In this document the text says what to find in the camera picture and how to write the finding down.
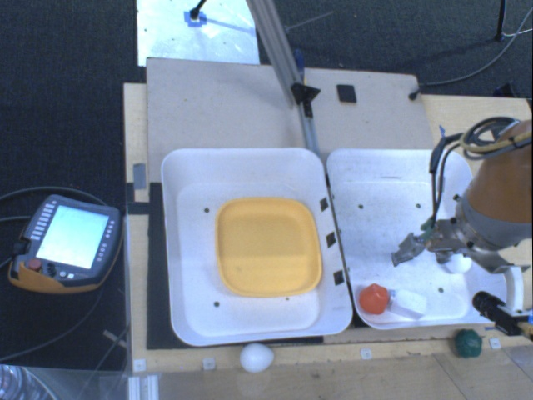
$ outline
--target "wooden floor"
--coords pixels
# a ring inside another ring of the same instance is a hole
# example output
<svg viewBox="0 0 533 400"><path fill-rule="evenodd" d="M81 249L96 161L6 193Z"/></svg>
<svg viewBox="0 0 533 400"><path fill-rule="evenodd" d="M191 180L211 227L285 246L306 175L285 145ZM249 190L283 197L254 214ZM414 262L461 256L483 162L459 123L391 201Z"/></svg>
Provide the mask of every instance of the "wooden floor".
<svg viewBox="0 0 533 400"><path fill-rule="evenodd" d="M164 373L160 399L527 399L533 393L533 344L430 356Z"/></svg>

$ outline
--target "white tray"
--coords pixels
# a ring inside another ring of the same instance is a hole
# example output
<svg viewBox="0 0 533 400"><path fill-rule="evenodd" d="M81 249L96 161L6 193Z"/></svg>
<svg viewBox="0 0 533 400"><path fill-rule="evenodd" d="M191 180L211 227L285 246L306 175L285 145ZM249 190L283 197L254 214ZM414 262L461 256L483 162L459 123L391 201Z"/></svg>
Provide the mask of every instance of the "white tray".
<svg viewBox="0 0 533 400"><path fill-rule="evenodd" d="M431 215L431 151L339 149L327 160L336 220L348 267L356 310L370 326L380 329L457 323L486 323L472 307L480 290L506 297L504 277L491 275L477 264L464 274L451 274L435 255L424 251L394 267L391 253L410 232ZM451 218L456 202L471 180L466 161L452 153L446 163L446 185L438 218ZM359 292L377 283L406 289L427 299L427 312L419 320L385 311L364 312Z"/></svg>
<svg viewBox="0 0 533 400"><path fill-rule="evenodd" d="M343 331L351 299L335 232L324 167L302 148L181 149L162 163L171 320L176 335L194 346L321 336ZM243 297L220 279L215 217L228 200L281 197L312 212L319 234L323 275L310 292L291 297Z"/></svg>

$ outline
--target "yellow plate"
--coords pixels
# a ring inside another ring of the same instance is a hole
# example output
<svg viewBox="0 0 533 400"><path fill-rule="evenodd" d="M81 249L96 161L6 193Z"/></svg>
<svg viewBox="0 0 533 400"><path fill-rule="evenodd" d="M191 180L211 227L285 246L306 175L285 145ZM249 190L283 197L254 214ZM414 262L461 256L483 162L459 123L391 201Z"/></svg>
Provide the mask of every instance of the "yellow plate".
<svg viewBox="0 0 533 400"><path fill-rule="evenodd" d="M242 296L280 297L312 290L322 276L315 219L297 200L238 198L217 214L218 271Z"/></svg>

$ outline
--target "wooden table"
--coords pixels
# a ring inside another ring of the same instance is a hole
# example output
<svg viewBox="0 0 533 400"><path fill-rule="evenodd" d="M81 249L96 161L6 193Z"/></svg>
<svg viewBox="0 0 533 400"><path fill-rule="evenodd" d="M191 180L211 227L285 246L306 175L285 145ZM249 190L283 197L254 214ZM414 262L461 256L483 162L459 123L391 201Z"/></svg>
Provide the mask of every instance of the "wooden table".
<svg viewBox="0 0 533 400"><path fill-rule="evenodd" d="M531 117L525 100L431 95L421 99L434 142L440 138L439 124L452 133L495 115ZM125 85L124 117L127 181L131 183L133 164L147 162L145 84ZM475 172L476 163L471 166ZM147 202L148 190L135 190L135 200ZM531 343L524 337L506 337L486 327L489 325L461 326L473 328L483 337L483 358L469 360L451 353L450 339L458 330L455 326L347 329L325 337L320 345L276 346L275 362L258 375L242 370L239 346L147 350L148 216L128 215L127 230L132 370L134 375L164 373L162 398L176 398L178 393L183 398L358 398L362 389L366 390L364 398L428 398L428 392L431 398L503 398L504 394L518 398L533 389ZM503 255L512 256L515 264L531 264L531 241ZM531 269L524 279L525 306L530 308ZM492 349L491 338L496 338L502 349ZM362 359L362 349L371 352L372 360ZM520 359L524 355L529 362ZM216 360L215 372L202 371L204 358Z"/></svg>

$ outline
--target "dark gray floor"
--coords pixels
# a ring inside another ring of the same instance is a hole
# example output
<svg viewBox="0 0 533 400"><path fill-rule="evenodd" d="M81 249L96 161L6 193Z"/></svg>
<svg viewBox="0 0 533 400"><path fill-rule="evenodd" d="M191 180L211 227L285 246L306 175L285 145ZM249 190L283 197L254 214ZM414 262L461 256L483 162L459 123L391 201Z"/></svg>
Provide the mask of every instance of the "dark gray floor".
<svg viewBox="0 0 533 400"><path fill-rule="evenodd" d="M495 42L500 0L275 0L310 67L412 73L421 83L463 76L509 42ZM514 32L533 0L508 0ZM531 27L531 18L526 28ZM80 188L124 208L122 84L143 82L137 67L135 0L0 0L0 194L18 188ZM266 61L262 52L262 61ZM531 97L531 33L518 37L480 75L424 93L490 96L512 82ZM0 203L0 218L31 213L42 196ZM7 257L20 226L0 226ZM48 297L20 291L0 274L0 358L42 343L85 315L96 293ZM10 363L93 368L126 322L123 264L95 313L74 333ZM120 368L114 351L104 368Z"/></svg>

